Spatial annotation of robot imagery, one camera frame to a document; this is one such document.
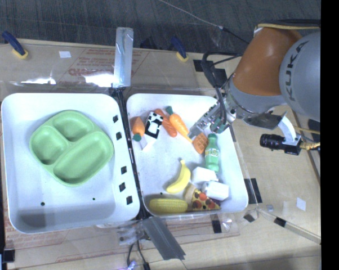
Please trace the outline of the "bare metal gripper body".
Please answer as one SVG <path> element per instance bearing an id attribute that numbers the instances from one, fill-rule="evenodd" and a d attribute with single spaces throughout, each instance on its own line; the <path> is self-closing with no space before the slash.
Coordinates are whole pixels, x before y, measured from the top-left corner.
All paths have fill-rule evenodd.
<path id="1" fill-rule="evenodd" d="M 220 98 L 193 125 L 193 131 L 223 132 L 237 118 L 238 104 L 227 97 Z"/>

